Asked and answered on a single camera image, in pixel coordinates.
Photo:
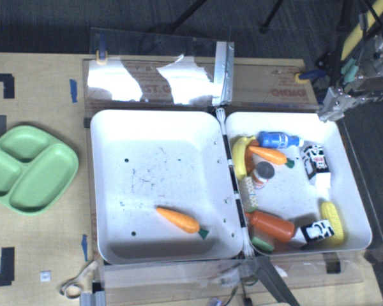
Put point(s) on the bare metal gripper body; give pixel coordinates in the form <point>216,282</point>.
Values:
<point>368,86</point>

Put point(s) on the black and white cow carton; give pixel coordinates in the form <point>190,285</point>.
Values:
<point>317,229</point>
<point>317,161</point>

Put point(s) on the green toy vegetable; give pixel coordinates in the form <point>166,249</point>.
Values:
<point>261,244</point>

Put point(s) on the orange bottle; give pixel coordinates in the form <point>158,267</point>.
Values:
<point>273,225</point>

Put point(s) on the yellow corn cob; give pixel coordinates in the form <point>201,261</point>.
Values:
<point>333,222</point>

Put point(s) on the yellow banana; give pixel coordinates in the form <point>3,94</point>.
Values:
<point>238,159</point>

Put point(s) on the blue bottle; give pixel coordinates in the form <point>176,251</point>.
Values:
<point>276,140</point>

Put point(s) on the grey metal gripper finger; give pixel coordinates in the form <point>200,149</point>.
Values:
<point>332,108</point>

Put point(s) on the white plastic tray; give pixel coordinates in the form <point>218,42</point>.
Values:
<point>166,183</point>
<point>290,193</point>

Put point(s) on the green divided plate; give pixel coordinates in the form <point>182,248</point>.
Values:
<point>38,177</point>

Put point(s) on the small orange and white can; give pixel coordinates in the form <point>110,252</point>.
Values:
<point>262,174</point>

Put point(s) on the pale patterned packet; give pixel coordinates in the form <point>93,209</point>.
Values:
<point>249,194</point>

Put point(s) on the orange carrot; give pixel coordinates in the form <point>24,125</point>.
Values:
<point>180,220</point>
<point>269,155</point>

